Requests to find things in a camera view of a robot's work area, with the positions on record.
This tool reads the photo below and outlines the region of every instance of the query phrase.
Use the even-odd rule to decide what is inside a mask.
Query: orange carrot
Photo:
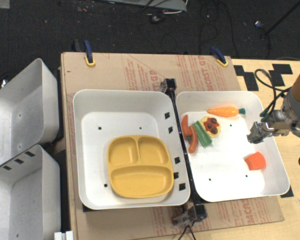
[[[198,146],[198,135],[196,132],[196,128],[191,125],[189,127],[189,129],[191,130],[191,142],[190,142],[190,146],[189,146],[189,153],[192,154],[197,150],[197,146]]]
[[[233,106],[227,106],[227,107],[208,109],[208,113],[229,118],[229,117],[235,117],[238,114],[244,115],[246,113],[246,110],[244,108],[237,109]]]
[[[181,121],[181,129],[183,132],[184,139],[187,139],[187,136],[191,135],[191,130],[188,125],[188,115],[186,114]]]
[[[260,152],[248,156],[244,161],[248,165],[250,171],[260,170],[266,167],[265,157]]]

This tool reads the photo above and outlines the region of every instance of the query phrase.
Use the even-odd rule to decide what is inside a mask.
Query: black hole
[[[33,158],[35,156],[35,154],[27,151],[27,152],[24,152],[26,155],[28,155],[29,157]]]
[[[3,169],[6,169],[7,171],[10,171],[10,170],[12,170],[12,168],[11,167],[9,167],[9,166],[4,166],[4,167],[2,167]]]
[[[18,164],[23,164],[24,163],[24,161],[22,161],[22,160],[20,160],[20,159],[16,159],[16,160],[14,160],[15,162],[17,162]]]
[[[179,191],[186,189],[186,183],[179,184]]]

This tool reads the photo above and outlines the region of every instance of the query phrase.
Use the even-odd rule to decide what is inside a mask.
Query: toy pizza
[[[201,125],[212,138],[220,134],[221,125],[217,122],[217,119],[211,116],[206,116],[200,120]]]

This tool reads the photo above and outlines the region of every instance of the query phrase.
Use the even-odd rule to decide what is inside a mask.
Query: green cucumber
[[[196,133],[198,135],[198,139],[202,146],[206,147],[212,143],[212,139],[206,132],[206,130],[202,127],[201,123],[199,121],[196,121],[192,124],[196,130]]]

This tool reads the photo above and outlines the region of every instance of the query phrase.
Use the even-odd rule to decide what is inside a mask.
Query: robot end effector
[[[300,138],[300,75],[283,97],[281,109],[273,110],[261,122],[254,122],[247,139],[258,144],[266,137],[287,136],[289,132]]]

